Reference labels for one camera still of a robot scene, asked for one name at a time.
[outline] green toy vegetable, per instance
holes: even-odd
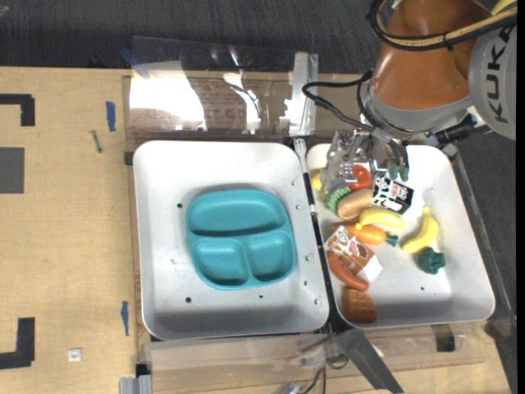
[[[352,190],[350,188],[345,187],[339,188],[333,193],[327,195],[325,200],[326,208],[331,212],[335,213],[337,211],[337,204],[339,203],[339,200],[341,200],[343,197],[350,194],[351,192]]]
[[[388,242],[392,246],[395,246],[395,244],[397,244],[398,239],[399,237],[397,235],[386,235],[386,242]]]
[[[425,273],[437,274],[439,269],[445,266],[445,256],[427,247],[418,255],[418,266]]]

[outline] toy food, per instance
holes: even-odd
[[[342,226],[325,242],[325,251],[338,255],[349,272],[367,282],[373,282],[383,269],[375,253]]]
[[[395,246],[397,244],[398,239],[399,237],[397,235],[386,234],[386,242],[392,246]]]
[[[349,188],[352,191],[361,190],[362,188],[368,188],[372,184],[372,177],[370,176],[370,172],[368,170],[361,166],[361,165],[354,165],[352,167],[352,175],[357,178],[357,182],[354,184],[350,184]]]
[[[336,277],[341,280],[346,286],[352,287],[357,291],[366,291],[368,289],[368,282],[353,275],[340,260],[340,257],[335,253],[328,253],[326,255],[328,260],[328,267]]]
[[[381,245],[386,241],[387,235],[380,227],[374,227],[373,225],[365,225],[361,229],[357,229],[354,224],[346,223],[342,225],[349,232],[349,234],[355,236],[359,242],[369,245]],[[332,231],[335,231],[338,226],[331,227]]]
[[[359,222],[355,224],[356,229],[365,225],[382,225],[395,230],[402,230],[406,226],[404,219],[396,212],[386,208],[371,207],[364,209],[359,215]]]
[[[350,188],[339,188],[333,193],[326,196],[325,205],[328,210],[335,213],[337,211],[337,204],[346,195],[350,194],[352,190]]]
[[[366,208],[372,206],[373,191],[369,188],[352,191],[337,203],[337,215],[344,220],[356,219]]]
[[[434,242],[438,230],[439,226],[435,218],[430,214],[430,209],[424,207],[421,230],[414,238],[403,244],[403,250],[409,254],[417,253],[419,250],[422,250]]]
[[[386,176],[376,178],[373,189],[372,205],[374,207],[388,208],[393,212],[403,214],[412,205],[413,190]]]
[[[310,183],[314,190],[320,191],[322,189],[321,173],[318,169],[310,172]]]
[[[370,296],[350,287],[343,289],[343,315],[353,323],[375,323],[376,307]]]
[[[445,266],[445,256],[427,247],[418,255],[418,266],[425,273],[437,274],[439,269]]]

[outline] black tape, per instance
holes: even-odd
[[[34,318],[19,318],[16,350],[0,353],[0,369],[25,368],[34,360]]]
[[[23,194],[24,171],[24,148],[0,148],[0,194]]]
[[[432,325],[432,331],[436,338],[437,352],[452,352],[456,350],[454,333],[449,324]]]
[[[128,167],[133,166],[133,155],[135,152],[124,152],[124,164]]]
[[[20,125],[34,126],[34,98],[30,94],[0,94],[0,105],[20,105]]]

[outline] toy hot dog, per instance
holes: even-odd
[[[328,267],[336,277],[341,280],[346,286],[356,289],[358,291],[366,291],[368,289],[368,282],[355,275],[353,275],[341,262],[337,254],[329,252],[326,255],[328,260]]]

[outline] toy carrot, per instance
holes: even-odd
[[[331,227],[335,231],[339,225]],[[381,245],[383,242],[388,242],[392,246],[397,242],[397,236],[388,236],[385,231],[373,225],[364,225],[361,229],[357,229],[353,223],[346,223],[343,225],[345,229],[356,237],[359,242],[369,245]]]

